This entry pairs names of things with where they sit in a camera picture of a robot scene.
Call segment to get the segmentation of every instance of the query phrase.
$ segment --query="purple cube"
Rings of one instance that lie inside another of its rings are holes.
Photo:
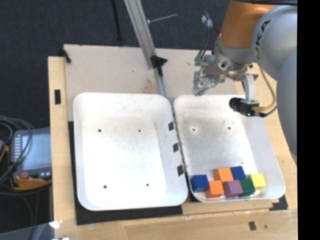
[[[225,198],[235,198],[244,193],[240,180],[230,180],[223,184]]]

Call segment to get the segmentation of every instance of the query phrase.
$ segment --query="blue cube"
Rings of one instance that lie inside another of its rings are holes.
[[[206,174],[194,175],[190,182],[192,191],[195,193],[205,192],[209,188],[209,181]]]
[[[231,172],[233,175],[233,179],[235,180],[244,180],[246,179],[246,175],[242,166],[231,167]]]

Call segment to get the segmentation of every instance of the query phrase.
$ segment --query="wooden table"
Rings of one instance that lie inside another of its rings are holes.
[[[78,55],[75,53],[78,48],[72,45],[65,45],[65,49],[70,52],[69,56],[72,60],[77,56],[82,56],[81,52]],[[94,63],[97,60],[92,56],[98,57],[99,61],[101,54],[96,51],[100,51],[100,49],[107,49],[108,54],[106,57],[110,58],[119,56],[119,52],[127,53],[128,55],[133,54],[131,58],[127,59],[121,56],[118,63],[124,65],[131,63],[131,67],[136,68],[145,67],[139,48],[81,47],[81,51],[85,51],[84,54],[87,55],[88,61],[94,61]],[[169,59],[170,62],[164,66],[165,83],[172,81],[172,79],[177,79],[177,77],[184,78],[183,85],[167,88],[169,97],[171,94],[173,96],[179,95],[178,88],[182,92],[186,92],[185,90],[188,86],[188,90],[191,92],[193,71],[197,70],[193,66],[193,58],[197,51],[157,49],[157,53],[158,56]],[[106,63],[106,68],[108,66],[117,67],[115,62],[112,65],[108,65],[109,60],[105,59],[102,59],[101,63]],[[183,215],[77,225],[68,132],[66,67],[68,65],[66,65],[63,57],[48,58],[53,216],[54,220],[60,223],[60,227],[55,230],[56,238],[69,237],[71,240],[298,239],[297,166],[290,155],[277,112],[274,112],[264,120],[285,181],[285,199],[288,209],[270,211],[269,209],[279,200],[250,200],[208,204],[194,203],[187,199],[182,204]],[[181,68],[181,73],[177,74],[177,70],[180,70],[179,68]],[[253,67],[249,73],[259,74],[258,67]],[[270,77],[269,79],[275,90],[276,82]],[[232,87],[230,87],[230,82],[226,85],[229,89],[232,89],[231,92],[236,90],[238,94],[244,94],[241,83],[231,82]],[[262,77],[258,77],[256,86],[256,99],[260,101],[262,106],[268,105],[272,96]],[[209,93],[220,92],[219,88],[211,90]],[[60,101],[55,98],[57,90],[60,91]]]

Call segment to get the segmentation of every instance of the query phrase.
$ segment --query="yellow cube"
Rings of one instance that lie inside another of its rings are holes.
[[[251,179],[256,190],[264,188],[267,184],[262,173],[251,174],[248,179]]]

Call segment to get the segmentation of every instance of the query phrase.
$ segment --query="green cube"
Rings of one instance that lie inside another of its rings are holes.
[[[240,183],[243,189],[243,194],[239,195],[239,197],[247,197],[256,192],[252,179],[241,179]]]

